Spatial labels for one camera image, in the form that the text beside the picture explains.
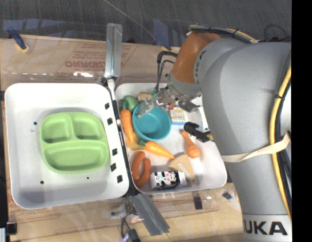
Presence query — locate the orange carrot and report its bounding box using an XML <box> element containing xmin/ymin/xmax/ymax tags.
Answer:
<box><xmin>138</xmin><ymin>140</ymin><xmax>176</xmax><ymax>160</ymax></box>
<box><xmin>120</xmin><ymin>108</ymin><xmax>135</xmax><ymax>143</ymax></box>

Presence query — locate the green divided plate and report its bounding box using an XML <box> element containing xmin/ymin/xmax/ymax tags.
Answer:
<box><xmin>39</xmin><ymin>111</ymin><xmax>111</xmax><ymax>174</ymax></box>

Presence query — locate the pale yellow toy food piece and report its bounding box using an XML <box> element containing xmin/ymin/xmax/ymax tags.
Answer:
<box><xmin>125</xmin><ymin>135</ymin><xmax>146</xmax><ymax>152</ymax></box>

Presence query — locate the white plastic tray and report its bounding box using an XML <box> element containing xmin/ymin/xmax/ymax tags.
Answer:
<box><xmin>4</xmin><ymin>82</ymin><xmax>130</xmax><ymax>210</ymax></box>
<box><xmin>115</xmin><ymin>82</ymin><xmax>228</xmax><ymax>196</ymax></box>

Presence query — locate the red-orange sausage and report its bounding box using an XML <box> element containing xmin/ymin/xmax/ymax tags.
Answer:
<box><xmin>134</xmin><ymin>158</ymin><xmax>152</xmax><ymax>189</ymax></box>
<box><xmin>131</xmin><ymin>151</ymin><xmax>146</xmax><ymax>182</ymax></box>

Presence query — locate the black and white patterned carton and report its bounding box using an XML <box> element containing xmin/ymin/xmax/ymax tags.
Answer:
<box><xmin>150</xmin><ymin>170</ymin><xmax>187</xmax><ymax>191</ymax></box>

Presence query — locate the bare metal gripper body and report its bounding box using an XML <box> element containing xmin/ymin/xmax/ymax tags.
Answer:
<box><xmin>154</xmin><ymin>84</ymin><xmax>200</xmax><ymax>113</ymax></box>

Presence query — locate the white yellow and blue carton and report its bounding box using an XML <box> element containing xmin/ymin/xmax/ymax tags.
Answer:
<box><xmin>169</xmin><ymin>106</ymin><xmax>187</xmax><ymax>126</ymax></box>

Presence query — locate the blue bowl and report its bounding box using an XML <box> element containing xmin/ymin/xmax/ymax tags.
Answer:
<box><xmin>132</xmin><ymin>102</ymin><xmax>172</xmax><ymax>142</ymax></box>

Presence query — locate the black cylinder on white bracket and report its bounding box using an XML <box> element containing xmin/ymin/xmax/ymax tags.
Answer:
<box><xmin>183</xmin><ymin>105</ymin><xmax>214</xmax><ymax>143</ymax></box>

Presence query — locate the brown cardboard board red print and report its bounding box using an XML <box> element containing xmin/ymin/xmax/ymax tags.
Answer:
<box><xmin>0</xmin><ymin>34</ymin><xmax>244</xmax><ymax>242</ymax></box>

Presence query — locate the brown bread piece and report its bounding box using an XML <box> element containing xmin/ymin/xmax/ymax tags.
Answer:
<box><xmin>137</xmin><ymin>92</ymin><xmax>154</xmax><ymax>102</ymax></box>

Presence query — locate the green broccoli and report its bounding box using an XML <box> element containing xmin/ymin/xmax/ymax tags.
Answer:
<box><xmin>120</xmin><ymin>95</ymin><xmax>139</xmax><ymax>112</ymax></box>

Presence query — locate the tan bread slice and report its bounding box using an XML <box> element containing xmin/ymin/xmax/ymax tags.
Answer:
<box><xmin>168</xmin><ymin>153</ymin><xmax>196</xmax><ymax>182</ymax></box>

